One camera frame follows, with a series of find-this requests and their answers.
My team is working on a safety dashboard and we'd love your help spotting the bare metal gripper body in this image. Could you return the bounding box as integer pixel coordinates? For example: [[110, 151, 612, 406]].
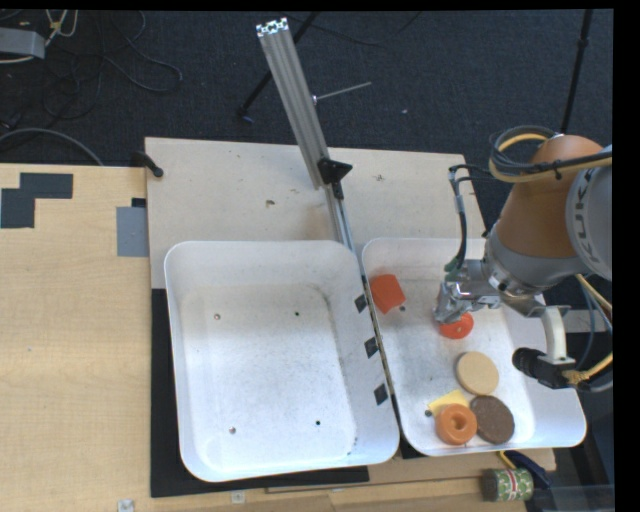
[[441, 258, 532, 308]]

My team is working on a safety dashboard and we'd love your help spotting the red round slice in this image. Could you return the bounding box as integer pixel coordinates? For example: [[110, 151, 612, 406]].
[[438, 312, 475, 341]]

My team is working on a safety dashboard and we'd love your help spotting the white plastic tray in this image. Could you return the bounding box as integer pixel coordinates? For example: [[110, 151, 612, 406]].
[[360, 236, 588, 458], [163, 239, 402, 484]]

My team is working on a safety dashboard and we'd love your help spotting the orange cube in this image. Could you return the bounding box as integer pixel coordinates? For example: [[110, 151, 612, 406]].
[[368, 273, 407, 316]]

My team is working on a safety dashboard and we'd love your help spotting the tan round biscuit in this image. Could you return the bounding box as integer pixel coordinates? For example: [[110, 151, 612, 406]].
[[453, 350, 501, 397]]

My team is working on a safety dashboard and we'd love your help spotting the yellow cheese slice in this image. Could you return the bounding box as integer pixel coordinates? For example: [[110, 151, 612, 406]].
[[427, 388, 471, 419]]

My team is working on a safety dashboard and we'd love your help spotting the brown round patty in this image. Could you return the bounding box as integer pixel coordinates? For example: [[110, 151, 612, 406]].
[[469, 394, 516, 446]]

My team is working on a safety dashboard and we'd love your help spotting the orange doughnut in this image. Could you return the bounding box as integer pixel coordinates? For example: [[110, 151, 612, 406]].
[[434, 403, 479, 447]]

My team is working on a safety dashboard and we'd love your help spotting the black block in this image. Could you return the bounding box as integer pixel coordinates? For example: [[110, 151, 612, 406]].
[[317, 156, 354, 200]]

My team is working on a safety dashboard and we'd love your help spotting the green and white can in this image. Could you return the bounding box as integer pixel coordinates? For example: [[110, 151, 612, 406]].
[[480, 467, 535, 503]]

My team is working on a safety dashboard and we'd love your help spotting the pale wood board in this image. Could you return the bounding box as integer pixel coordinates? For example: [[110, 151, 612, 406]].
[[144, 137, 558, 482]]

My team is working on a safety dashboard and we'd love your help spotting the black cylinder on white bracket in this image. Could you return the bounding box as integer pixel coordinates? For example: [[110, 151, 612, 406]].
[[511, 298, 577, 391]]

